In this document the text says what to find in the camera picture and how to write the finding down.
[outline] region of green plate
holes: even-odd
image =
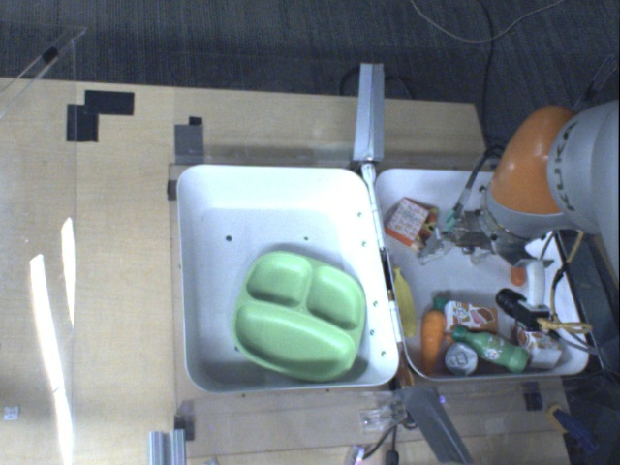
[[[299,254],[271,252],[248,272],[232,321],[237,348],[258,365],[304,381],[352,367],[366,300],[350,274]]]

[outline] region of bottle label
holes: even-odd
[[[504,340],[501,337],[493,336],[488,340],[488,344],[484,347],[483,358],[493,361],[498,359],[504,351]]]

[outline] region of yellow cable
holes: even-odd
[[[574,242],[573,249],[571,250],[571,253],[569,254],[569,256],[566,258],[566,264],[570,264],[573,261],[574,256],[576,255],[577,250],[579,249],[579,245],[581,244],[581,241],[583,240],[583,235],[584,235],[584,232],[579,231],[579,234],[577,235],[577,238]],[[555,281],[553,284],[551,284],[551,291],[549,295],[549,310],[551,311],[550,319],[537,319],[539,325],[544,330],[564,329],[566,332],[569,332],[571,334],[587,334],[588,332],[592,330],[592,326],[584,322],[562,322],[560,321],[560,318],[558,317],[558,314],[555,311]]]

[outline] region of black floor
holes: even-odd
[[[557,0],[481,1],[498,32]],[[389,97],[474,102],[489,141],[505,143],[533,109],[574,105],[606,60],[616,70],[594,102],[618,97],[619,1],[568,0],[523,20],[493,42],[486,75],[489,43],[440,33],[410,0],[0,0],[0,75],[28,63],[44,25],[88,28],[80,80],[335,95],[352,67],[381,62]],[[476,0],[417,2],[454,33],[489,36]],[[356,93],[354,78],[343,86]]]

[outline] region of orange object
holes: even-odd
[[[533,214],[560,213],[546,179],[546,164],[555,137],[574,116],[564,107],[532,113],[508,143],[491,180],[491,195],[502,206]]]
[[[519,287],[525,284],[527,280],[527,272],[524,267],[511,267],[511,282]]]
[[[444,340],[446,316],[439,310],[430,310],[422,319],[421,347],[422,370],[430,375],[435,369],[439,351]]]

